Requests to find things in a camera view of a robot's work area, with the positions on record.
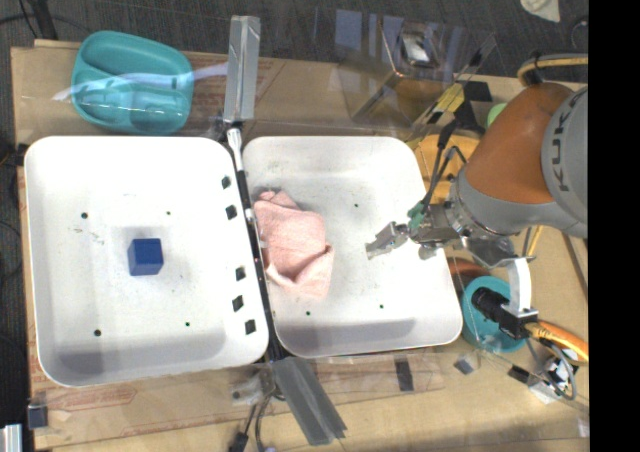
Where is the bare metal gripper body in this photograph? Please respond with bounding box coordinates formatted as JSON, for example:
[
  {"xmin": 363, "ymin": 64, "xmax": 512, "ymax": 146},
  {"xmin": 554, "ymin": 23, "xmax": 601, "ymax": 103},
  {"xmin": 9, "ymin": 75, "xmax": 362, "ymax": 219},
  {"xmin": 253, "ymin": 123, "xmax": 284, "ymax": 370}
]
[{"xmin": 407, "ymin": 200, "xmax": 475, "ymax": 261}]

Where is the white plastic tray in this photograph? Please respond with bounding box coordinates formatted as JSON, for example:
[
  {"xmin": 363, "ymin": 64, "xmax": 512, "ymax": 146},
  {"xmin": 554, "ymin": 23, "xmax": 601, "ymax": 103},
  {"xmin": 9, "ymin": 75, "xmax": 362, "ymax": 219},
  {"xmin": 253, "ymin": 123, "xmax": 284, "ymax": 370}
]
[
  {"xmin": 23, "ymin": 135, "xmax": 271, "ymax": 388},
  {"xmin": 241, "ymin": 135, "xmax": 464, "ymax": 360}
]

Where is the pink cloth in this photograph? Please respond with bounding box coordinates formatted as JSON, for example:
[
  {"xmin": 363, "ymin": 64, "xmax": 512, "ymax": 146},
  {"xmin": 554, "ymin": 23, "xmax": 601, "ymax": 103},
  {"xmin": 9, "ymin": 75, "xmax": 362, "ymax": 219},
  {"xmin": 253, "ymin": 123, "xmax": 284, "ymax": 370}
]
[{"xmin": 251, "ymin": 189, "xmax": 336, "ymax": 301}]

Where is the green round object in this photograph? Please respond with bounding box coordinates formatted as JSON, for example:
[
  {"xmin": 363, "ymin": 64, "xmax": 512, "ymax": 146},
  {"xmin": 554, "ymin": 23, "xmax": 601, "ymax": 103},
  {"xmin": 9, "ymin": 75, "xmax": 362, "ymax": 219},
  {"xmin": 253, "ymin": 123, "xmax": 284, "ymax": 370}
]
[{"xmin": 485, "ymin": 101, "xmax": 509, "ymax": 130}]

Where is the brown cardboard board, red print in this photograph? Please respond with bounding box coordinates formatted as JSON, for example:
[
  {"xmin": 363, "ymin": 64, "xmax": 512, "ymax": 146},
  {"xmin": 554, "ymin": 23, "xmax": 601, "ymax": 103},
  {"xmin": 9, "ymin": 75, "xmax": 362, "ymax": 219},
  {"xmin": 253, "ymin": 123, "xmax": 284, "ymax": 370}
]
[{"xmin": 9, "ymin": 38, "xmax": 589, "ymax": 452}]

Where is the blue cube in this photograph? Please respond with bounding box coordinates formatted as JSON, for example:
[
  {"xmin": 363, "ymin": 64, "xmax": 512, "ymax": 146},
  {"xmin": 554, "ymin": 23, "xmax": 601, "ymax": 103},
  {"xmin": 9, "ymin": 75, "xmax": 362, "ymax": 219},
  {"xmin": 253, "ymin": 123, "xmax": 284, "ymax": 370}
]
[{"xmin": 126, "ymin": 237, "xmax": 165, "ymax": 277}]

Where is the teal divided plate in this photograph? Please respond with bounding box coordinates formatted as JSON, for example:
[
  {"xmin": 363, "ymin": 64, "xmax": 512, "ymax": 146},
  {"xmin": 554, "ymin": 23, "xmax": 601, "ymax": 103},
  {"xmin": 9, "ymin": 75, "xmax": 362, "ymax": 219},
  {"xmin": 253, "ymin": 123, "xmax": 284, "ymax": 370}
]
[{"xmin": 70, "ymin": 29, "xmax": 196, "ymax": 137}]

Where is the black cylinder on white bracket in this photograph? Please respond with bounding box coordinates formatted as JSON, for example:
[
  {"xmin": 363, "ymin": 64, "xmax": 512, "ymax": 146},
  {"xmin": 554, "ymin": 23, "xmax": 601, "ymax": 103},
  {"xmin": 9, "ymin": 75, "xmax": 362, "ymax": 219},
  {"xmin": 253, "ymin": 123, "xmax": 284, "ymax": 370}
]
[{"xmin": 471, "ymin": 256, "xmax": 540, "ymax": 341}]

